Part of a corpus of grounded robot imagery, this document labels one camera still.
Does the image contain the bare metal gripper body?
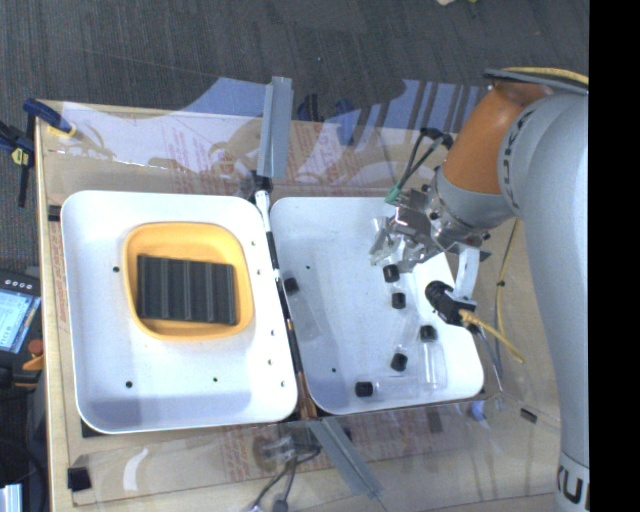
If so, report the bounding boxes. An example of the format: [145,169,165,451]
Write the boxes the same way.
[391,188,492,255]

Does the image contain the clear plastic bottle black cap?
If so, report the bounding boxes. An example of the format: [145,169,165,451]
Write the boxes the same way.
[418,323,449,392]
[370,215,419,285]
[281,275,324,344]
[353,375,427,402]
[390,282,422,346]
[389,319,422,373]

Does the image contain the white plastic tray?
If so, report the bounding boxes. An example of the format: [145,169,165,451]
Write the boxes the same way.
[59,189,300,436]
[268,195,486,417]

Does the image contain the thin black and white rod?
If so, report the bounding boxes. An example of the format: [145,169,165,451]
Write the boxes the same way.
[254,189,313,420]

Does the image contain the yellow bowl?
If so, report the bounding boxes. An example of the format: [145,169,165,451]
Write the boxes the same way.
[121,220,256,343]

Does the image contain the black ribbed block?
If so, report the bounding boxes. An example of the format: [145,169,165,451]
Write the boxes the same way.
[135,253,238,327]

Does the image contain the brown cardboard board red print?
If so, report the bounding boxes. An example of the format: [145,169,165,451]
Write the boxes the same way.
[33,98,562,507]

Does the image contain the black cylinder on white bracket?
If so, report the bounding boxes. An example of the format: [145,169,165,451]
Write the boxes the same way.
[424,246,481,329]

